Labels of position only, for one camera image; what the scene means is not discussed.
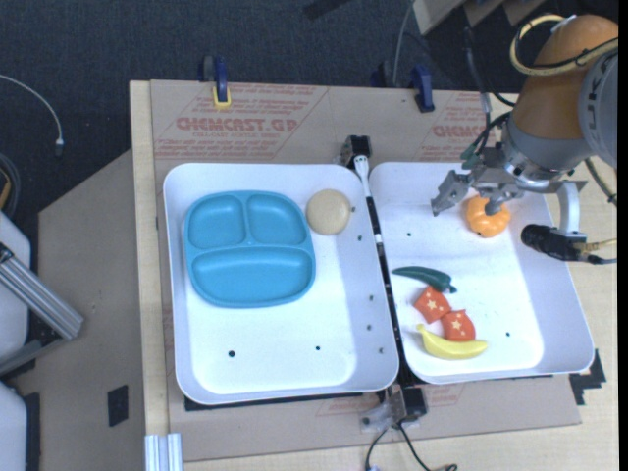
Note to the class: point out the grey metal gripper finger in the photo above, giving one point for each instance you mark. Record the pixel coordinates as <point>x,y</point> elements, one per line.
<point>449,192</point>
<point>496,203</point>

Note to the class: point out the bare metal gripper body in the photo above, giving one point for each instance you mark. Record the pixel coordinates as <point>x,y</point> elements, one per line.
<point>495,177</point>

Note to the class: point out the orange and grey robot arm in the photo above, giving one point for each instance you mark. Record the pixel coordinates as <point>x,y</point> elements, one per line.
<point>554,106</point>

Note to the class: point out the orange toy pumpkin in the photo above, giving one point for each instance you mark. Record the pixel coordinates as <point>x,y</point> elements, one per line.
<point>483,224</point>

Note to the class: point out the white plastic tray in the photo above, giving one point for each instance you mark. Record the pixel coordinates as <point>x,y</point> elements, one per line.
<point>481,273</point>
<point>275,341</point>

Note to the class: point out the thin black and white rod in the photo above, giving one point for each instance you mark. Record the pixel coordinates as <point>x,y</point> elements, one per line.
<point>377,233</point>

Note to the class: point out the green chili pepper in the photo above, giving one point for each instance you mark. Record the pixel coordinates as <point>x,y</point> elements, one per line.
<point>427,276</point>

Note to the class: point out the red cube with yellow stars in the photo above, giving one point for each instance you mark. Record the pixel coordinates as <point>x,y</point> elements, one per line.
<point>432,305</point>
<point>459,326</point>

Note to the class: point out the yellow banana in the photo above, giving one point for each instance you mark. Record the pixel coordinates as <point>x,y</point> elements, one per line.
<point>451,349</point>

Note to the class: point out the brown cardboard board red print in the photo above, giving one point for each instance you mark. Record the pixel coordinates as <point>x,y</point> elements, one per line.
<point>294,116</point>

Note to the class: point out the blue divided plate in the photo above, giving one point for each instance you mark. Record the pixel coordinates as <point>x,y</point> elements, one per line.
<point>250,263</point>

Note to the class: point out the black cylinder on white bracket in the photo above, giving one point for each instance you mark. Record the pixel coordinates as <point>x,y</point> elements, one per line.
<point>544,241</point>

